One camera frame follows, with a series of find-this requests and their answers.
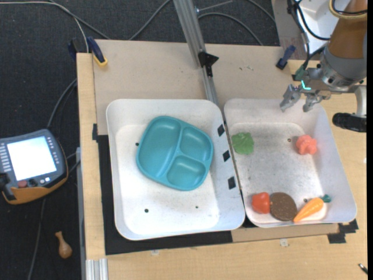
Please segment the white screen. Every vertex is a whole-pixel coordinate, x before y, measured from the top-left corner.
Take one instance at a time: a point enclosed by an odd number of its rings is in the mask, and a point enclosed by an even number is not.
[[[8,151],[17,180],[29,179],[57,170],[43,136],[10,143]]]

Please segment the red button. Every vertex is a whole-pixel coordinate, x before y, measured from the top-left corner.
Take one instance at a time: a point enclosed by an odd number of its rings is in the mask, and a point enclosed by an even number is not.
[[[20,180],[18,182],[18,187],[19,188],[26,188],[27,187],[27,181],[26,180]]]

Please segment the teal divided plate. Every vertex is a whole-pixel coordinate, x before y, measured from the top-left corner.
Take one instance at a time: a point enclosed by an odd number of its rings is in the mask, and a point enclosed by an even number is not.
[[[213,144],[205,132],[177,118],[159,116],[142,135],[136,163],[146,177],[190,191],[205,180],[212,157]]]

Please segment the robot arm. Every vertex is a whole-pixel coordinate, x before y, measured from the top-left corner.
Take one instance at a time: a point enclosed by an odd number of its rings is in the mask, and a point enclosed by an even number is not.
[[[330,11],[339,18],[332,36],[322,47],[316,68],[303,65],[296,73],[299,86],[289,85],[280,108],[285,111],[306,95],[305,112],[315,103],[330,99],[332,94],[355,93],[358,109],[354,114],[337,113],[333,123],[348,130],[367,131],[366,91],[362,80],[367,76],[367,9],[368,0],[351,0],[344,11],[336,10],[330,0]]]

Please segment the toy hamburger patty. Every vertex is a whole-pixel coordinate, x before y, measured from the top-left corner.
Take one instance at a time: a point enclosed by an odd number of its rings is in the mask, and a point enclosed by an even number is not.
[[[280,221],[291,221],[298,210],[294,200],[283,192],[276,192],[270,196],[270,213]]]

